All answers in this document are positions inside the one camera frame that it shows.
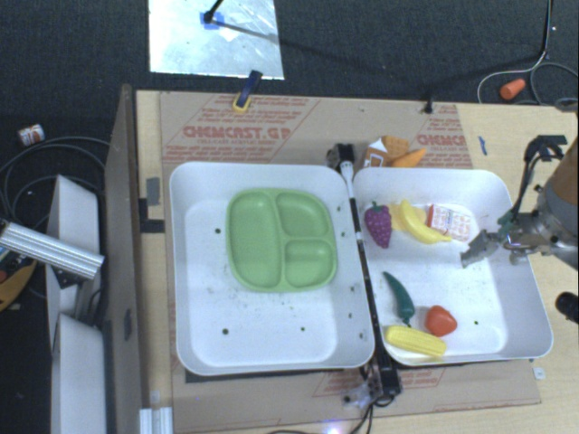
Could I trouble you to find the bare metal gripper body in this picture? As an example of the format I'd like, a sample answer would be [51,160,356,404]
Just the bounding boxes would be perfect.
[496,213,579,267]

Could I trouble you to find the white and orange packet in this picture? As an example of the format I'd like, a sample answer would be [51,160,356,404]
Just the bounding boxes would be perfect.
[426,203,477,244]

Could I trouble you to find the white plastic tray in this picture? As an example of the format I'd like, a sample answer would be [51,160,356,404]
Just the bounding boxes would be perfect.
[351,166,555,367]
[168,161,377,377]

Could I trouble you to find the yellow banana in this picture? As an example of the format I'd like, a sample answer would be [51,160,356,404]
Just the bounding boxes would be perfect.
[398,198,453,245]

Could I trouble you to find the dark green chili pepper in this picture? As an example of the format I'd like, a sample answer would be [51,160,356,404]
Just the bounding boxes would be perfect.
[382,270,417,329]

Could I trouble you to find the purple grapes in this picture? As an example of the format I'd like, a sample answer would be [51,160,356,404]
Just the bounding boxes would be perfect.
[364,201,394,250]

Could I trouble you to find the yellow corn cob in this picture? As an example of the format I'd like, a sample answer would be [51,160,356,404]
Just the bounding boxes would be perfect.
[384,325,448,358]

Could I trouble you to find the orange carrot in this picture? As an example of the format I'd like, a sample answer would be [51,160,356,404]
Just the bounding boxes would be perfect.
[390,147,428,169]

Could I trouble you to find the thin black and white rod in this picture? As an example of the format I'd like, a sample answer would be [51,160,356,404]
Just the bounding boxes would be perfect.
[341,160,386,371]

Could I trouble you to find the orange waffle biscuit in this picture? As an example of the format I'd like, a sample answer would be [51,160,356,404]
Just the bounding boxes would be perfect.
[381,135,411,161]

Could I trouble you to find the orange and white carton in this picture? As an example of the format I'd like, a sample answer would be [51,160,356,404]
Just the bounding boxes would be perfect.
[363,138,395,170]

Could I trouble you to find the orange cone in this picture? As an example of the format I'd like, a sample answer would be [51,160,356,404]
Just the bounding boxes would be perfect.
[498,78,527,100]

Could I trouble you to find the green divided plate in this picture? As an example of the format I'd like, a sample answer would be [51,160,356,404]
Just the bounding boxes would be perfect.
[225,187,339,295]

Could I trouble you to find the brown cardboard board red print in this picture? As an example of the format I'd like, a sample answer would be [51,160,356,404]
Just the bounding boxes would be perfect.
[158,90,543,425]

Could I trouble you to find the small orange and white can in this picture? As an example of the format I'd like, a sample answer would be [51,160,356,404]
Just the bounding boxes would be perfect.
[17,123,46,146]

